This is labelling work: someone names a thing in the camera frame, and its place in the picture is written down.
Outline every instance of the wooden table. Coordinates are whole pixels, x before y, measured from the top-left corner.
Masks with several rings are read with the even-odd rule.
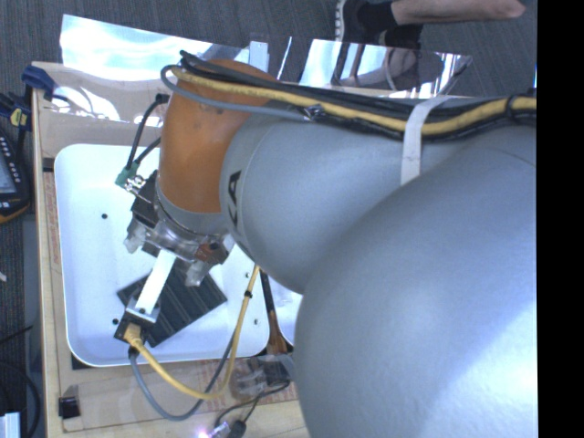
[[[36,63],[49,69],[50,64]],[[40,304],[42,319],[43,382],[45,397],[46,436],[70,437],[190,437],[198,431],[212,429],[215,417],[235,403],[230,393],[222,400],[206,402],[198,413],[183,422],[163,419],[146,401],[135,381],[130,366],[107,368],[74,368],[68,348],[60,264],[57,207],[51,157],[67,143],[67,139],[47,134],[40,110],[45,108],[41,92],[33,94],[33,138],[36,225],[38,234]],[[117,141],[130,144],[130,137],[120,135]],[[211,361],[191,361],[166,364],[178,380],[204,389]],[[195,399],[184,396],[165,383],[149,366],[140,366],[144,379],[159,403],[169,412],[180,414],[194,404]],[[294,384],[273,398],[266,398],[247,422],[246,436],[255,438],[308,437],[298,405]],[[77,407],[79,415],[62,418],[59,404]],[[234,412],[234,420],[247,409]]]

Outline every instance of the multimeter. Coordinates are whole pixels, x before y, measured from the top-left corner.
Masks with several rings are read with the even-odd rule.
[[[0,224],[30,205],[30,189],[10,140],[0,128]]]

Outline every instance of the blue clamp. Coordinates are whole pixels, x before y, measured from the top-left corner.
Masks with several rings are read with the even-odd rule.
[[[0,116],[7,117],[10,123],[20,130],[31,131],[31,94],[32,89],[45,91],[45,99],[51,100],[57,83],[42,68],[29,65],[25,68],[21,79],[26,85],[23,96],[9,92],[8,96],[0,94]]]

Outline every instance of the yellow cable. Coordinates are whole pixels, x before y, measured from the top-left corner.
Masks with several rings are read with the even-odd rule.
[[[252,275],[249,278],[249,283],[247,285],[247,290],[245,292],[244,301],[242,302],[241,309],[239,310],[239,318],[237,319],[237,324],[235,325],[234,340],[231,347],[231,356],[229,357],[229,362],[227,363],[227,371],[224,377],[224,382],[217,392],[197,391],[176,380],[168,371],[166,371],[166,369],[154,358],[150,351],[144,346],[144,343],[142,342],[140,336],[141,328],[138,325],[133,323],[129,324],[128,328],[126,329],[126,332],[124,333],[124,340],[126,340],[126,342],[128,342],[133,348],[135,348],[144,357],[144,359],[148,361],[152,368],[159,375],[161,375],[161,377],[166,382],[171,384],[177,390],[185,394],[188,394],[189,396],[193,396],[197,399],[203,399],[207,401],[221,397],[223,395],[225,388],[229,384],[229,379],[234,370],[235,354],[237,352],[237,345],[239,344],[239,337],[241,335],[241,330],[244,324],[245,312],[247,311],[247,305],[249,305],[249,299],[251,297],[251,292],[252,289],[254,288],[254,283],[256,281],[258,273],[259,266],[255,265]]]
[[[291,94],[278,89],[258,88],[254,86],[199,77],[193,73],[185,71],[180,67],[172,67],[171,72],[178,79],[196,85],[205,86],[207,88],[216,89],[223,92],[244,94],[246,96],[279,100],[299,107],[310,107],[318,104],[325,112],[331,115],[336,115],[345,119],[360,118],[392,130],[400,132],[405,131],[405,124],[407,120],[395,119],[393,117],[386,117],[357,109],[349,109],[329,102],[322,102],[306,96],[299,96],[298,94]],[[468,110],[467,112],[463,112],[462,114],[459,114],[455,117],[452,117],[449,120],[425,123],[422,127],[422,134],[438,135],[452,133],[466,126],[472,125],[479,120],[486,120],[488,118],[494,117],[495,115],[501,115],[505,113],[507,109],[507,102],[508,99],[495,99],[487,101],[486,103],[481,104],[474,109]],[[530,98],[528,96],[519,96],[513,101],[511,107],[512,110],[536,110],[537,99]]]

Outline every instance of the sneaker sole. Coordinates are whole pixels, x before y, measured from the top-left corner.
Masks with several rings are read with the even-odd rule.
[[[343,18],[343,8],[347,0],[338,0],[335,9],[335,40],[342,42],[345,36],[345,20]]]

